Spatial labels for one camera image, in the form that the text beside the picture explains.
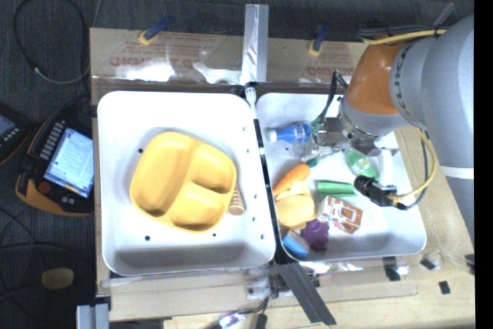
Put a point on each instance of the yellow bread roll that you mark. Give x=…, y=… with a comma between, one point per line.
x=294, y=210

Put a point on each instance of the green cylinder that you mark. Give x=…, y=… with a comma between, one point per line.
x=335, y=188

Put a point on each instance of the orange and white carton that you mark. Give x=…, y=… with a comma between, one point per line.
x=343, y=215

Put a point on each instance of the brown cardboard board red print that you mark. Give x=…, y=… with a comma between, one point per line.
x=192, y=50

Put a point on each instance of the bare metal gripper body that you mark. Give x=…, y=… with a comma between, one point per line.
x=333, y=133

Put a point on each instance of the clear bottle with green cap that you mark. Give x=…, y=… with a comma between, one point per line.
x=317, y=156

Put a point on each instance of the orange carrot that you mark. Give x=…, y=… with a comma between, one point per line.
x=294, y=175

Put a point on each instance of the blue and white can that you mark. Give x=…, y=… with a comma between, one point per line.
x=296, y=246

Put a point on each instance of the yellow divided plate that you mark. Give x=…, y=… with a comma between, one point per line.
x=165, y=169

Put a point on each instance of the yellow banana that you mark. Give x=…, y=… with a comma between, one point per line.
x=298, y=189

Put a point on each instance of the purple grapes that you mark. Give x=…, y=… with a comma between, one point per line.
x=316, y=235

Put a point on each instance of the tan waffle cone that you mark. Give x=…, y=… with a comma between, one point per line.
x=237, y=204

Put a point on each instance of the blue plastic water bottle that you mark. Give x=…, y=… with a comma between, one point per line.
x=292, y=132

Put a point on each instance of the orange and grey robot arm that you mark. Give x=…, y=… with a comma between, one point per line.
x=439, y=81

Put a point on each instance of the white plastic tray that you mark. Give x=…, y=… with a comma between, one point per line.
x=123, y=173
x=389, y=235

